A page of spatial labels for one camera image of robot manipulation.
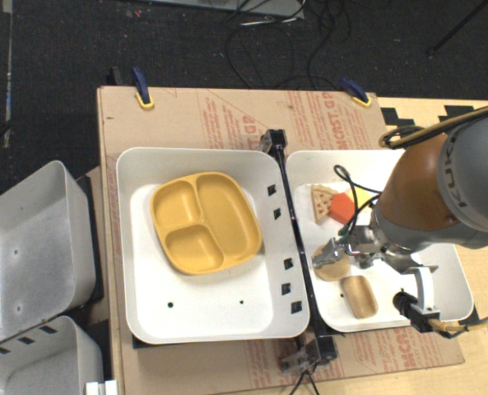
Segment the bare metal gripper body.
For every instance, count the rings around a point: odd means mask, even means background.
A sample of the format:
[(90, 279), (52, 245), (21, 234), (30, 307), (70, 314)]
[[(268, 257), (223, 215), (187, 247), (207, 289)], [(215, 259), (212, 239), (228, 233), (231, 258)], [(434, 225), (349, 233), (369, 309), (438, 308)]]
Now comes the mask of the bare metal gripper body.
[(384, 236), (377, 236), (368, 225), (356, 225), (341, 237), (341, 245), (350, 256), (370, 256), (386, 253), (391, 243)]

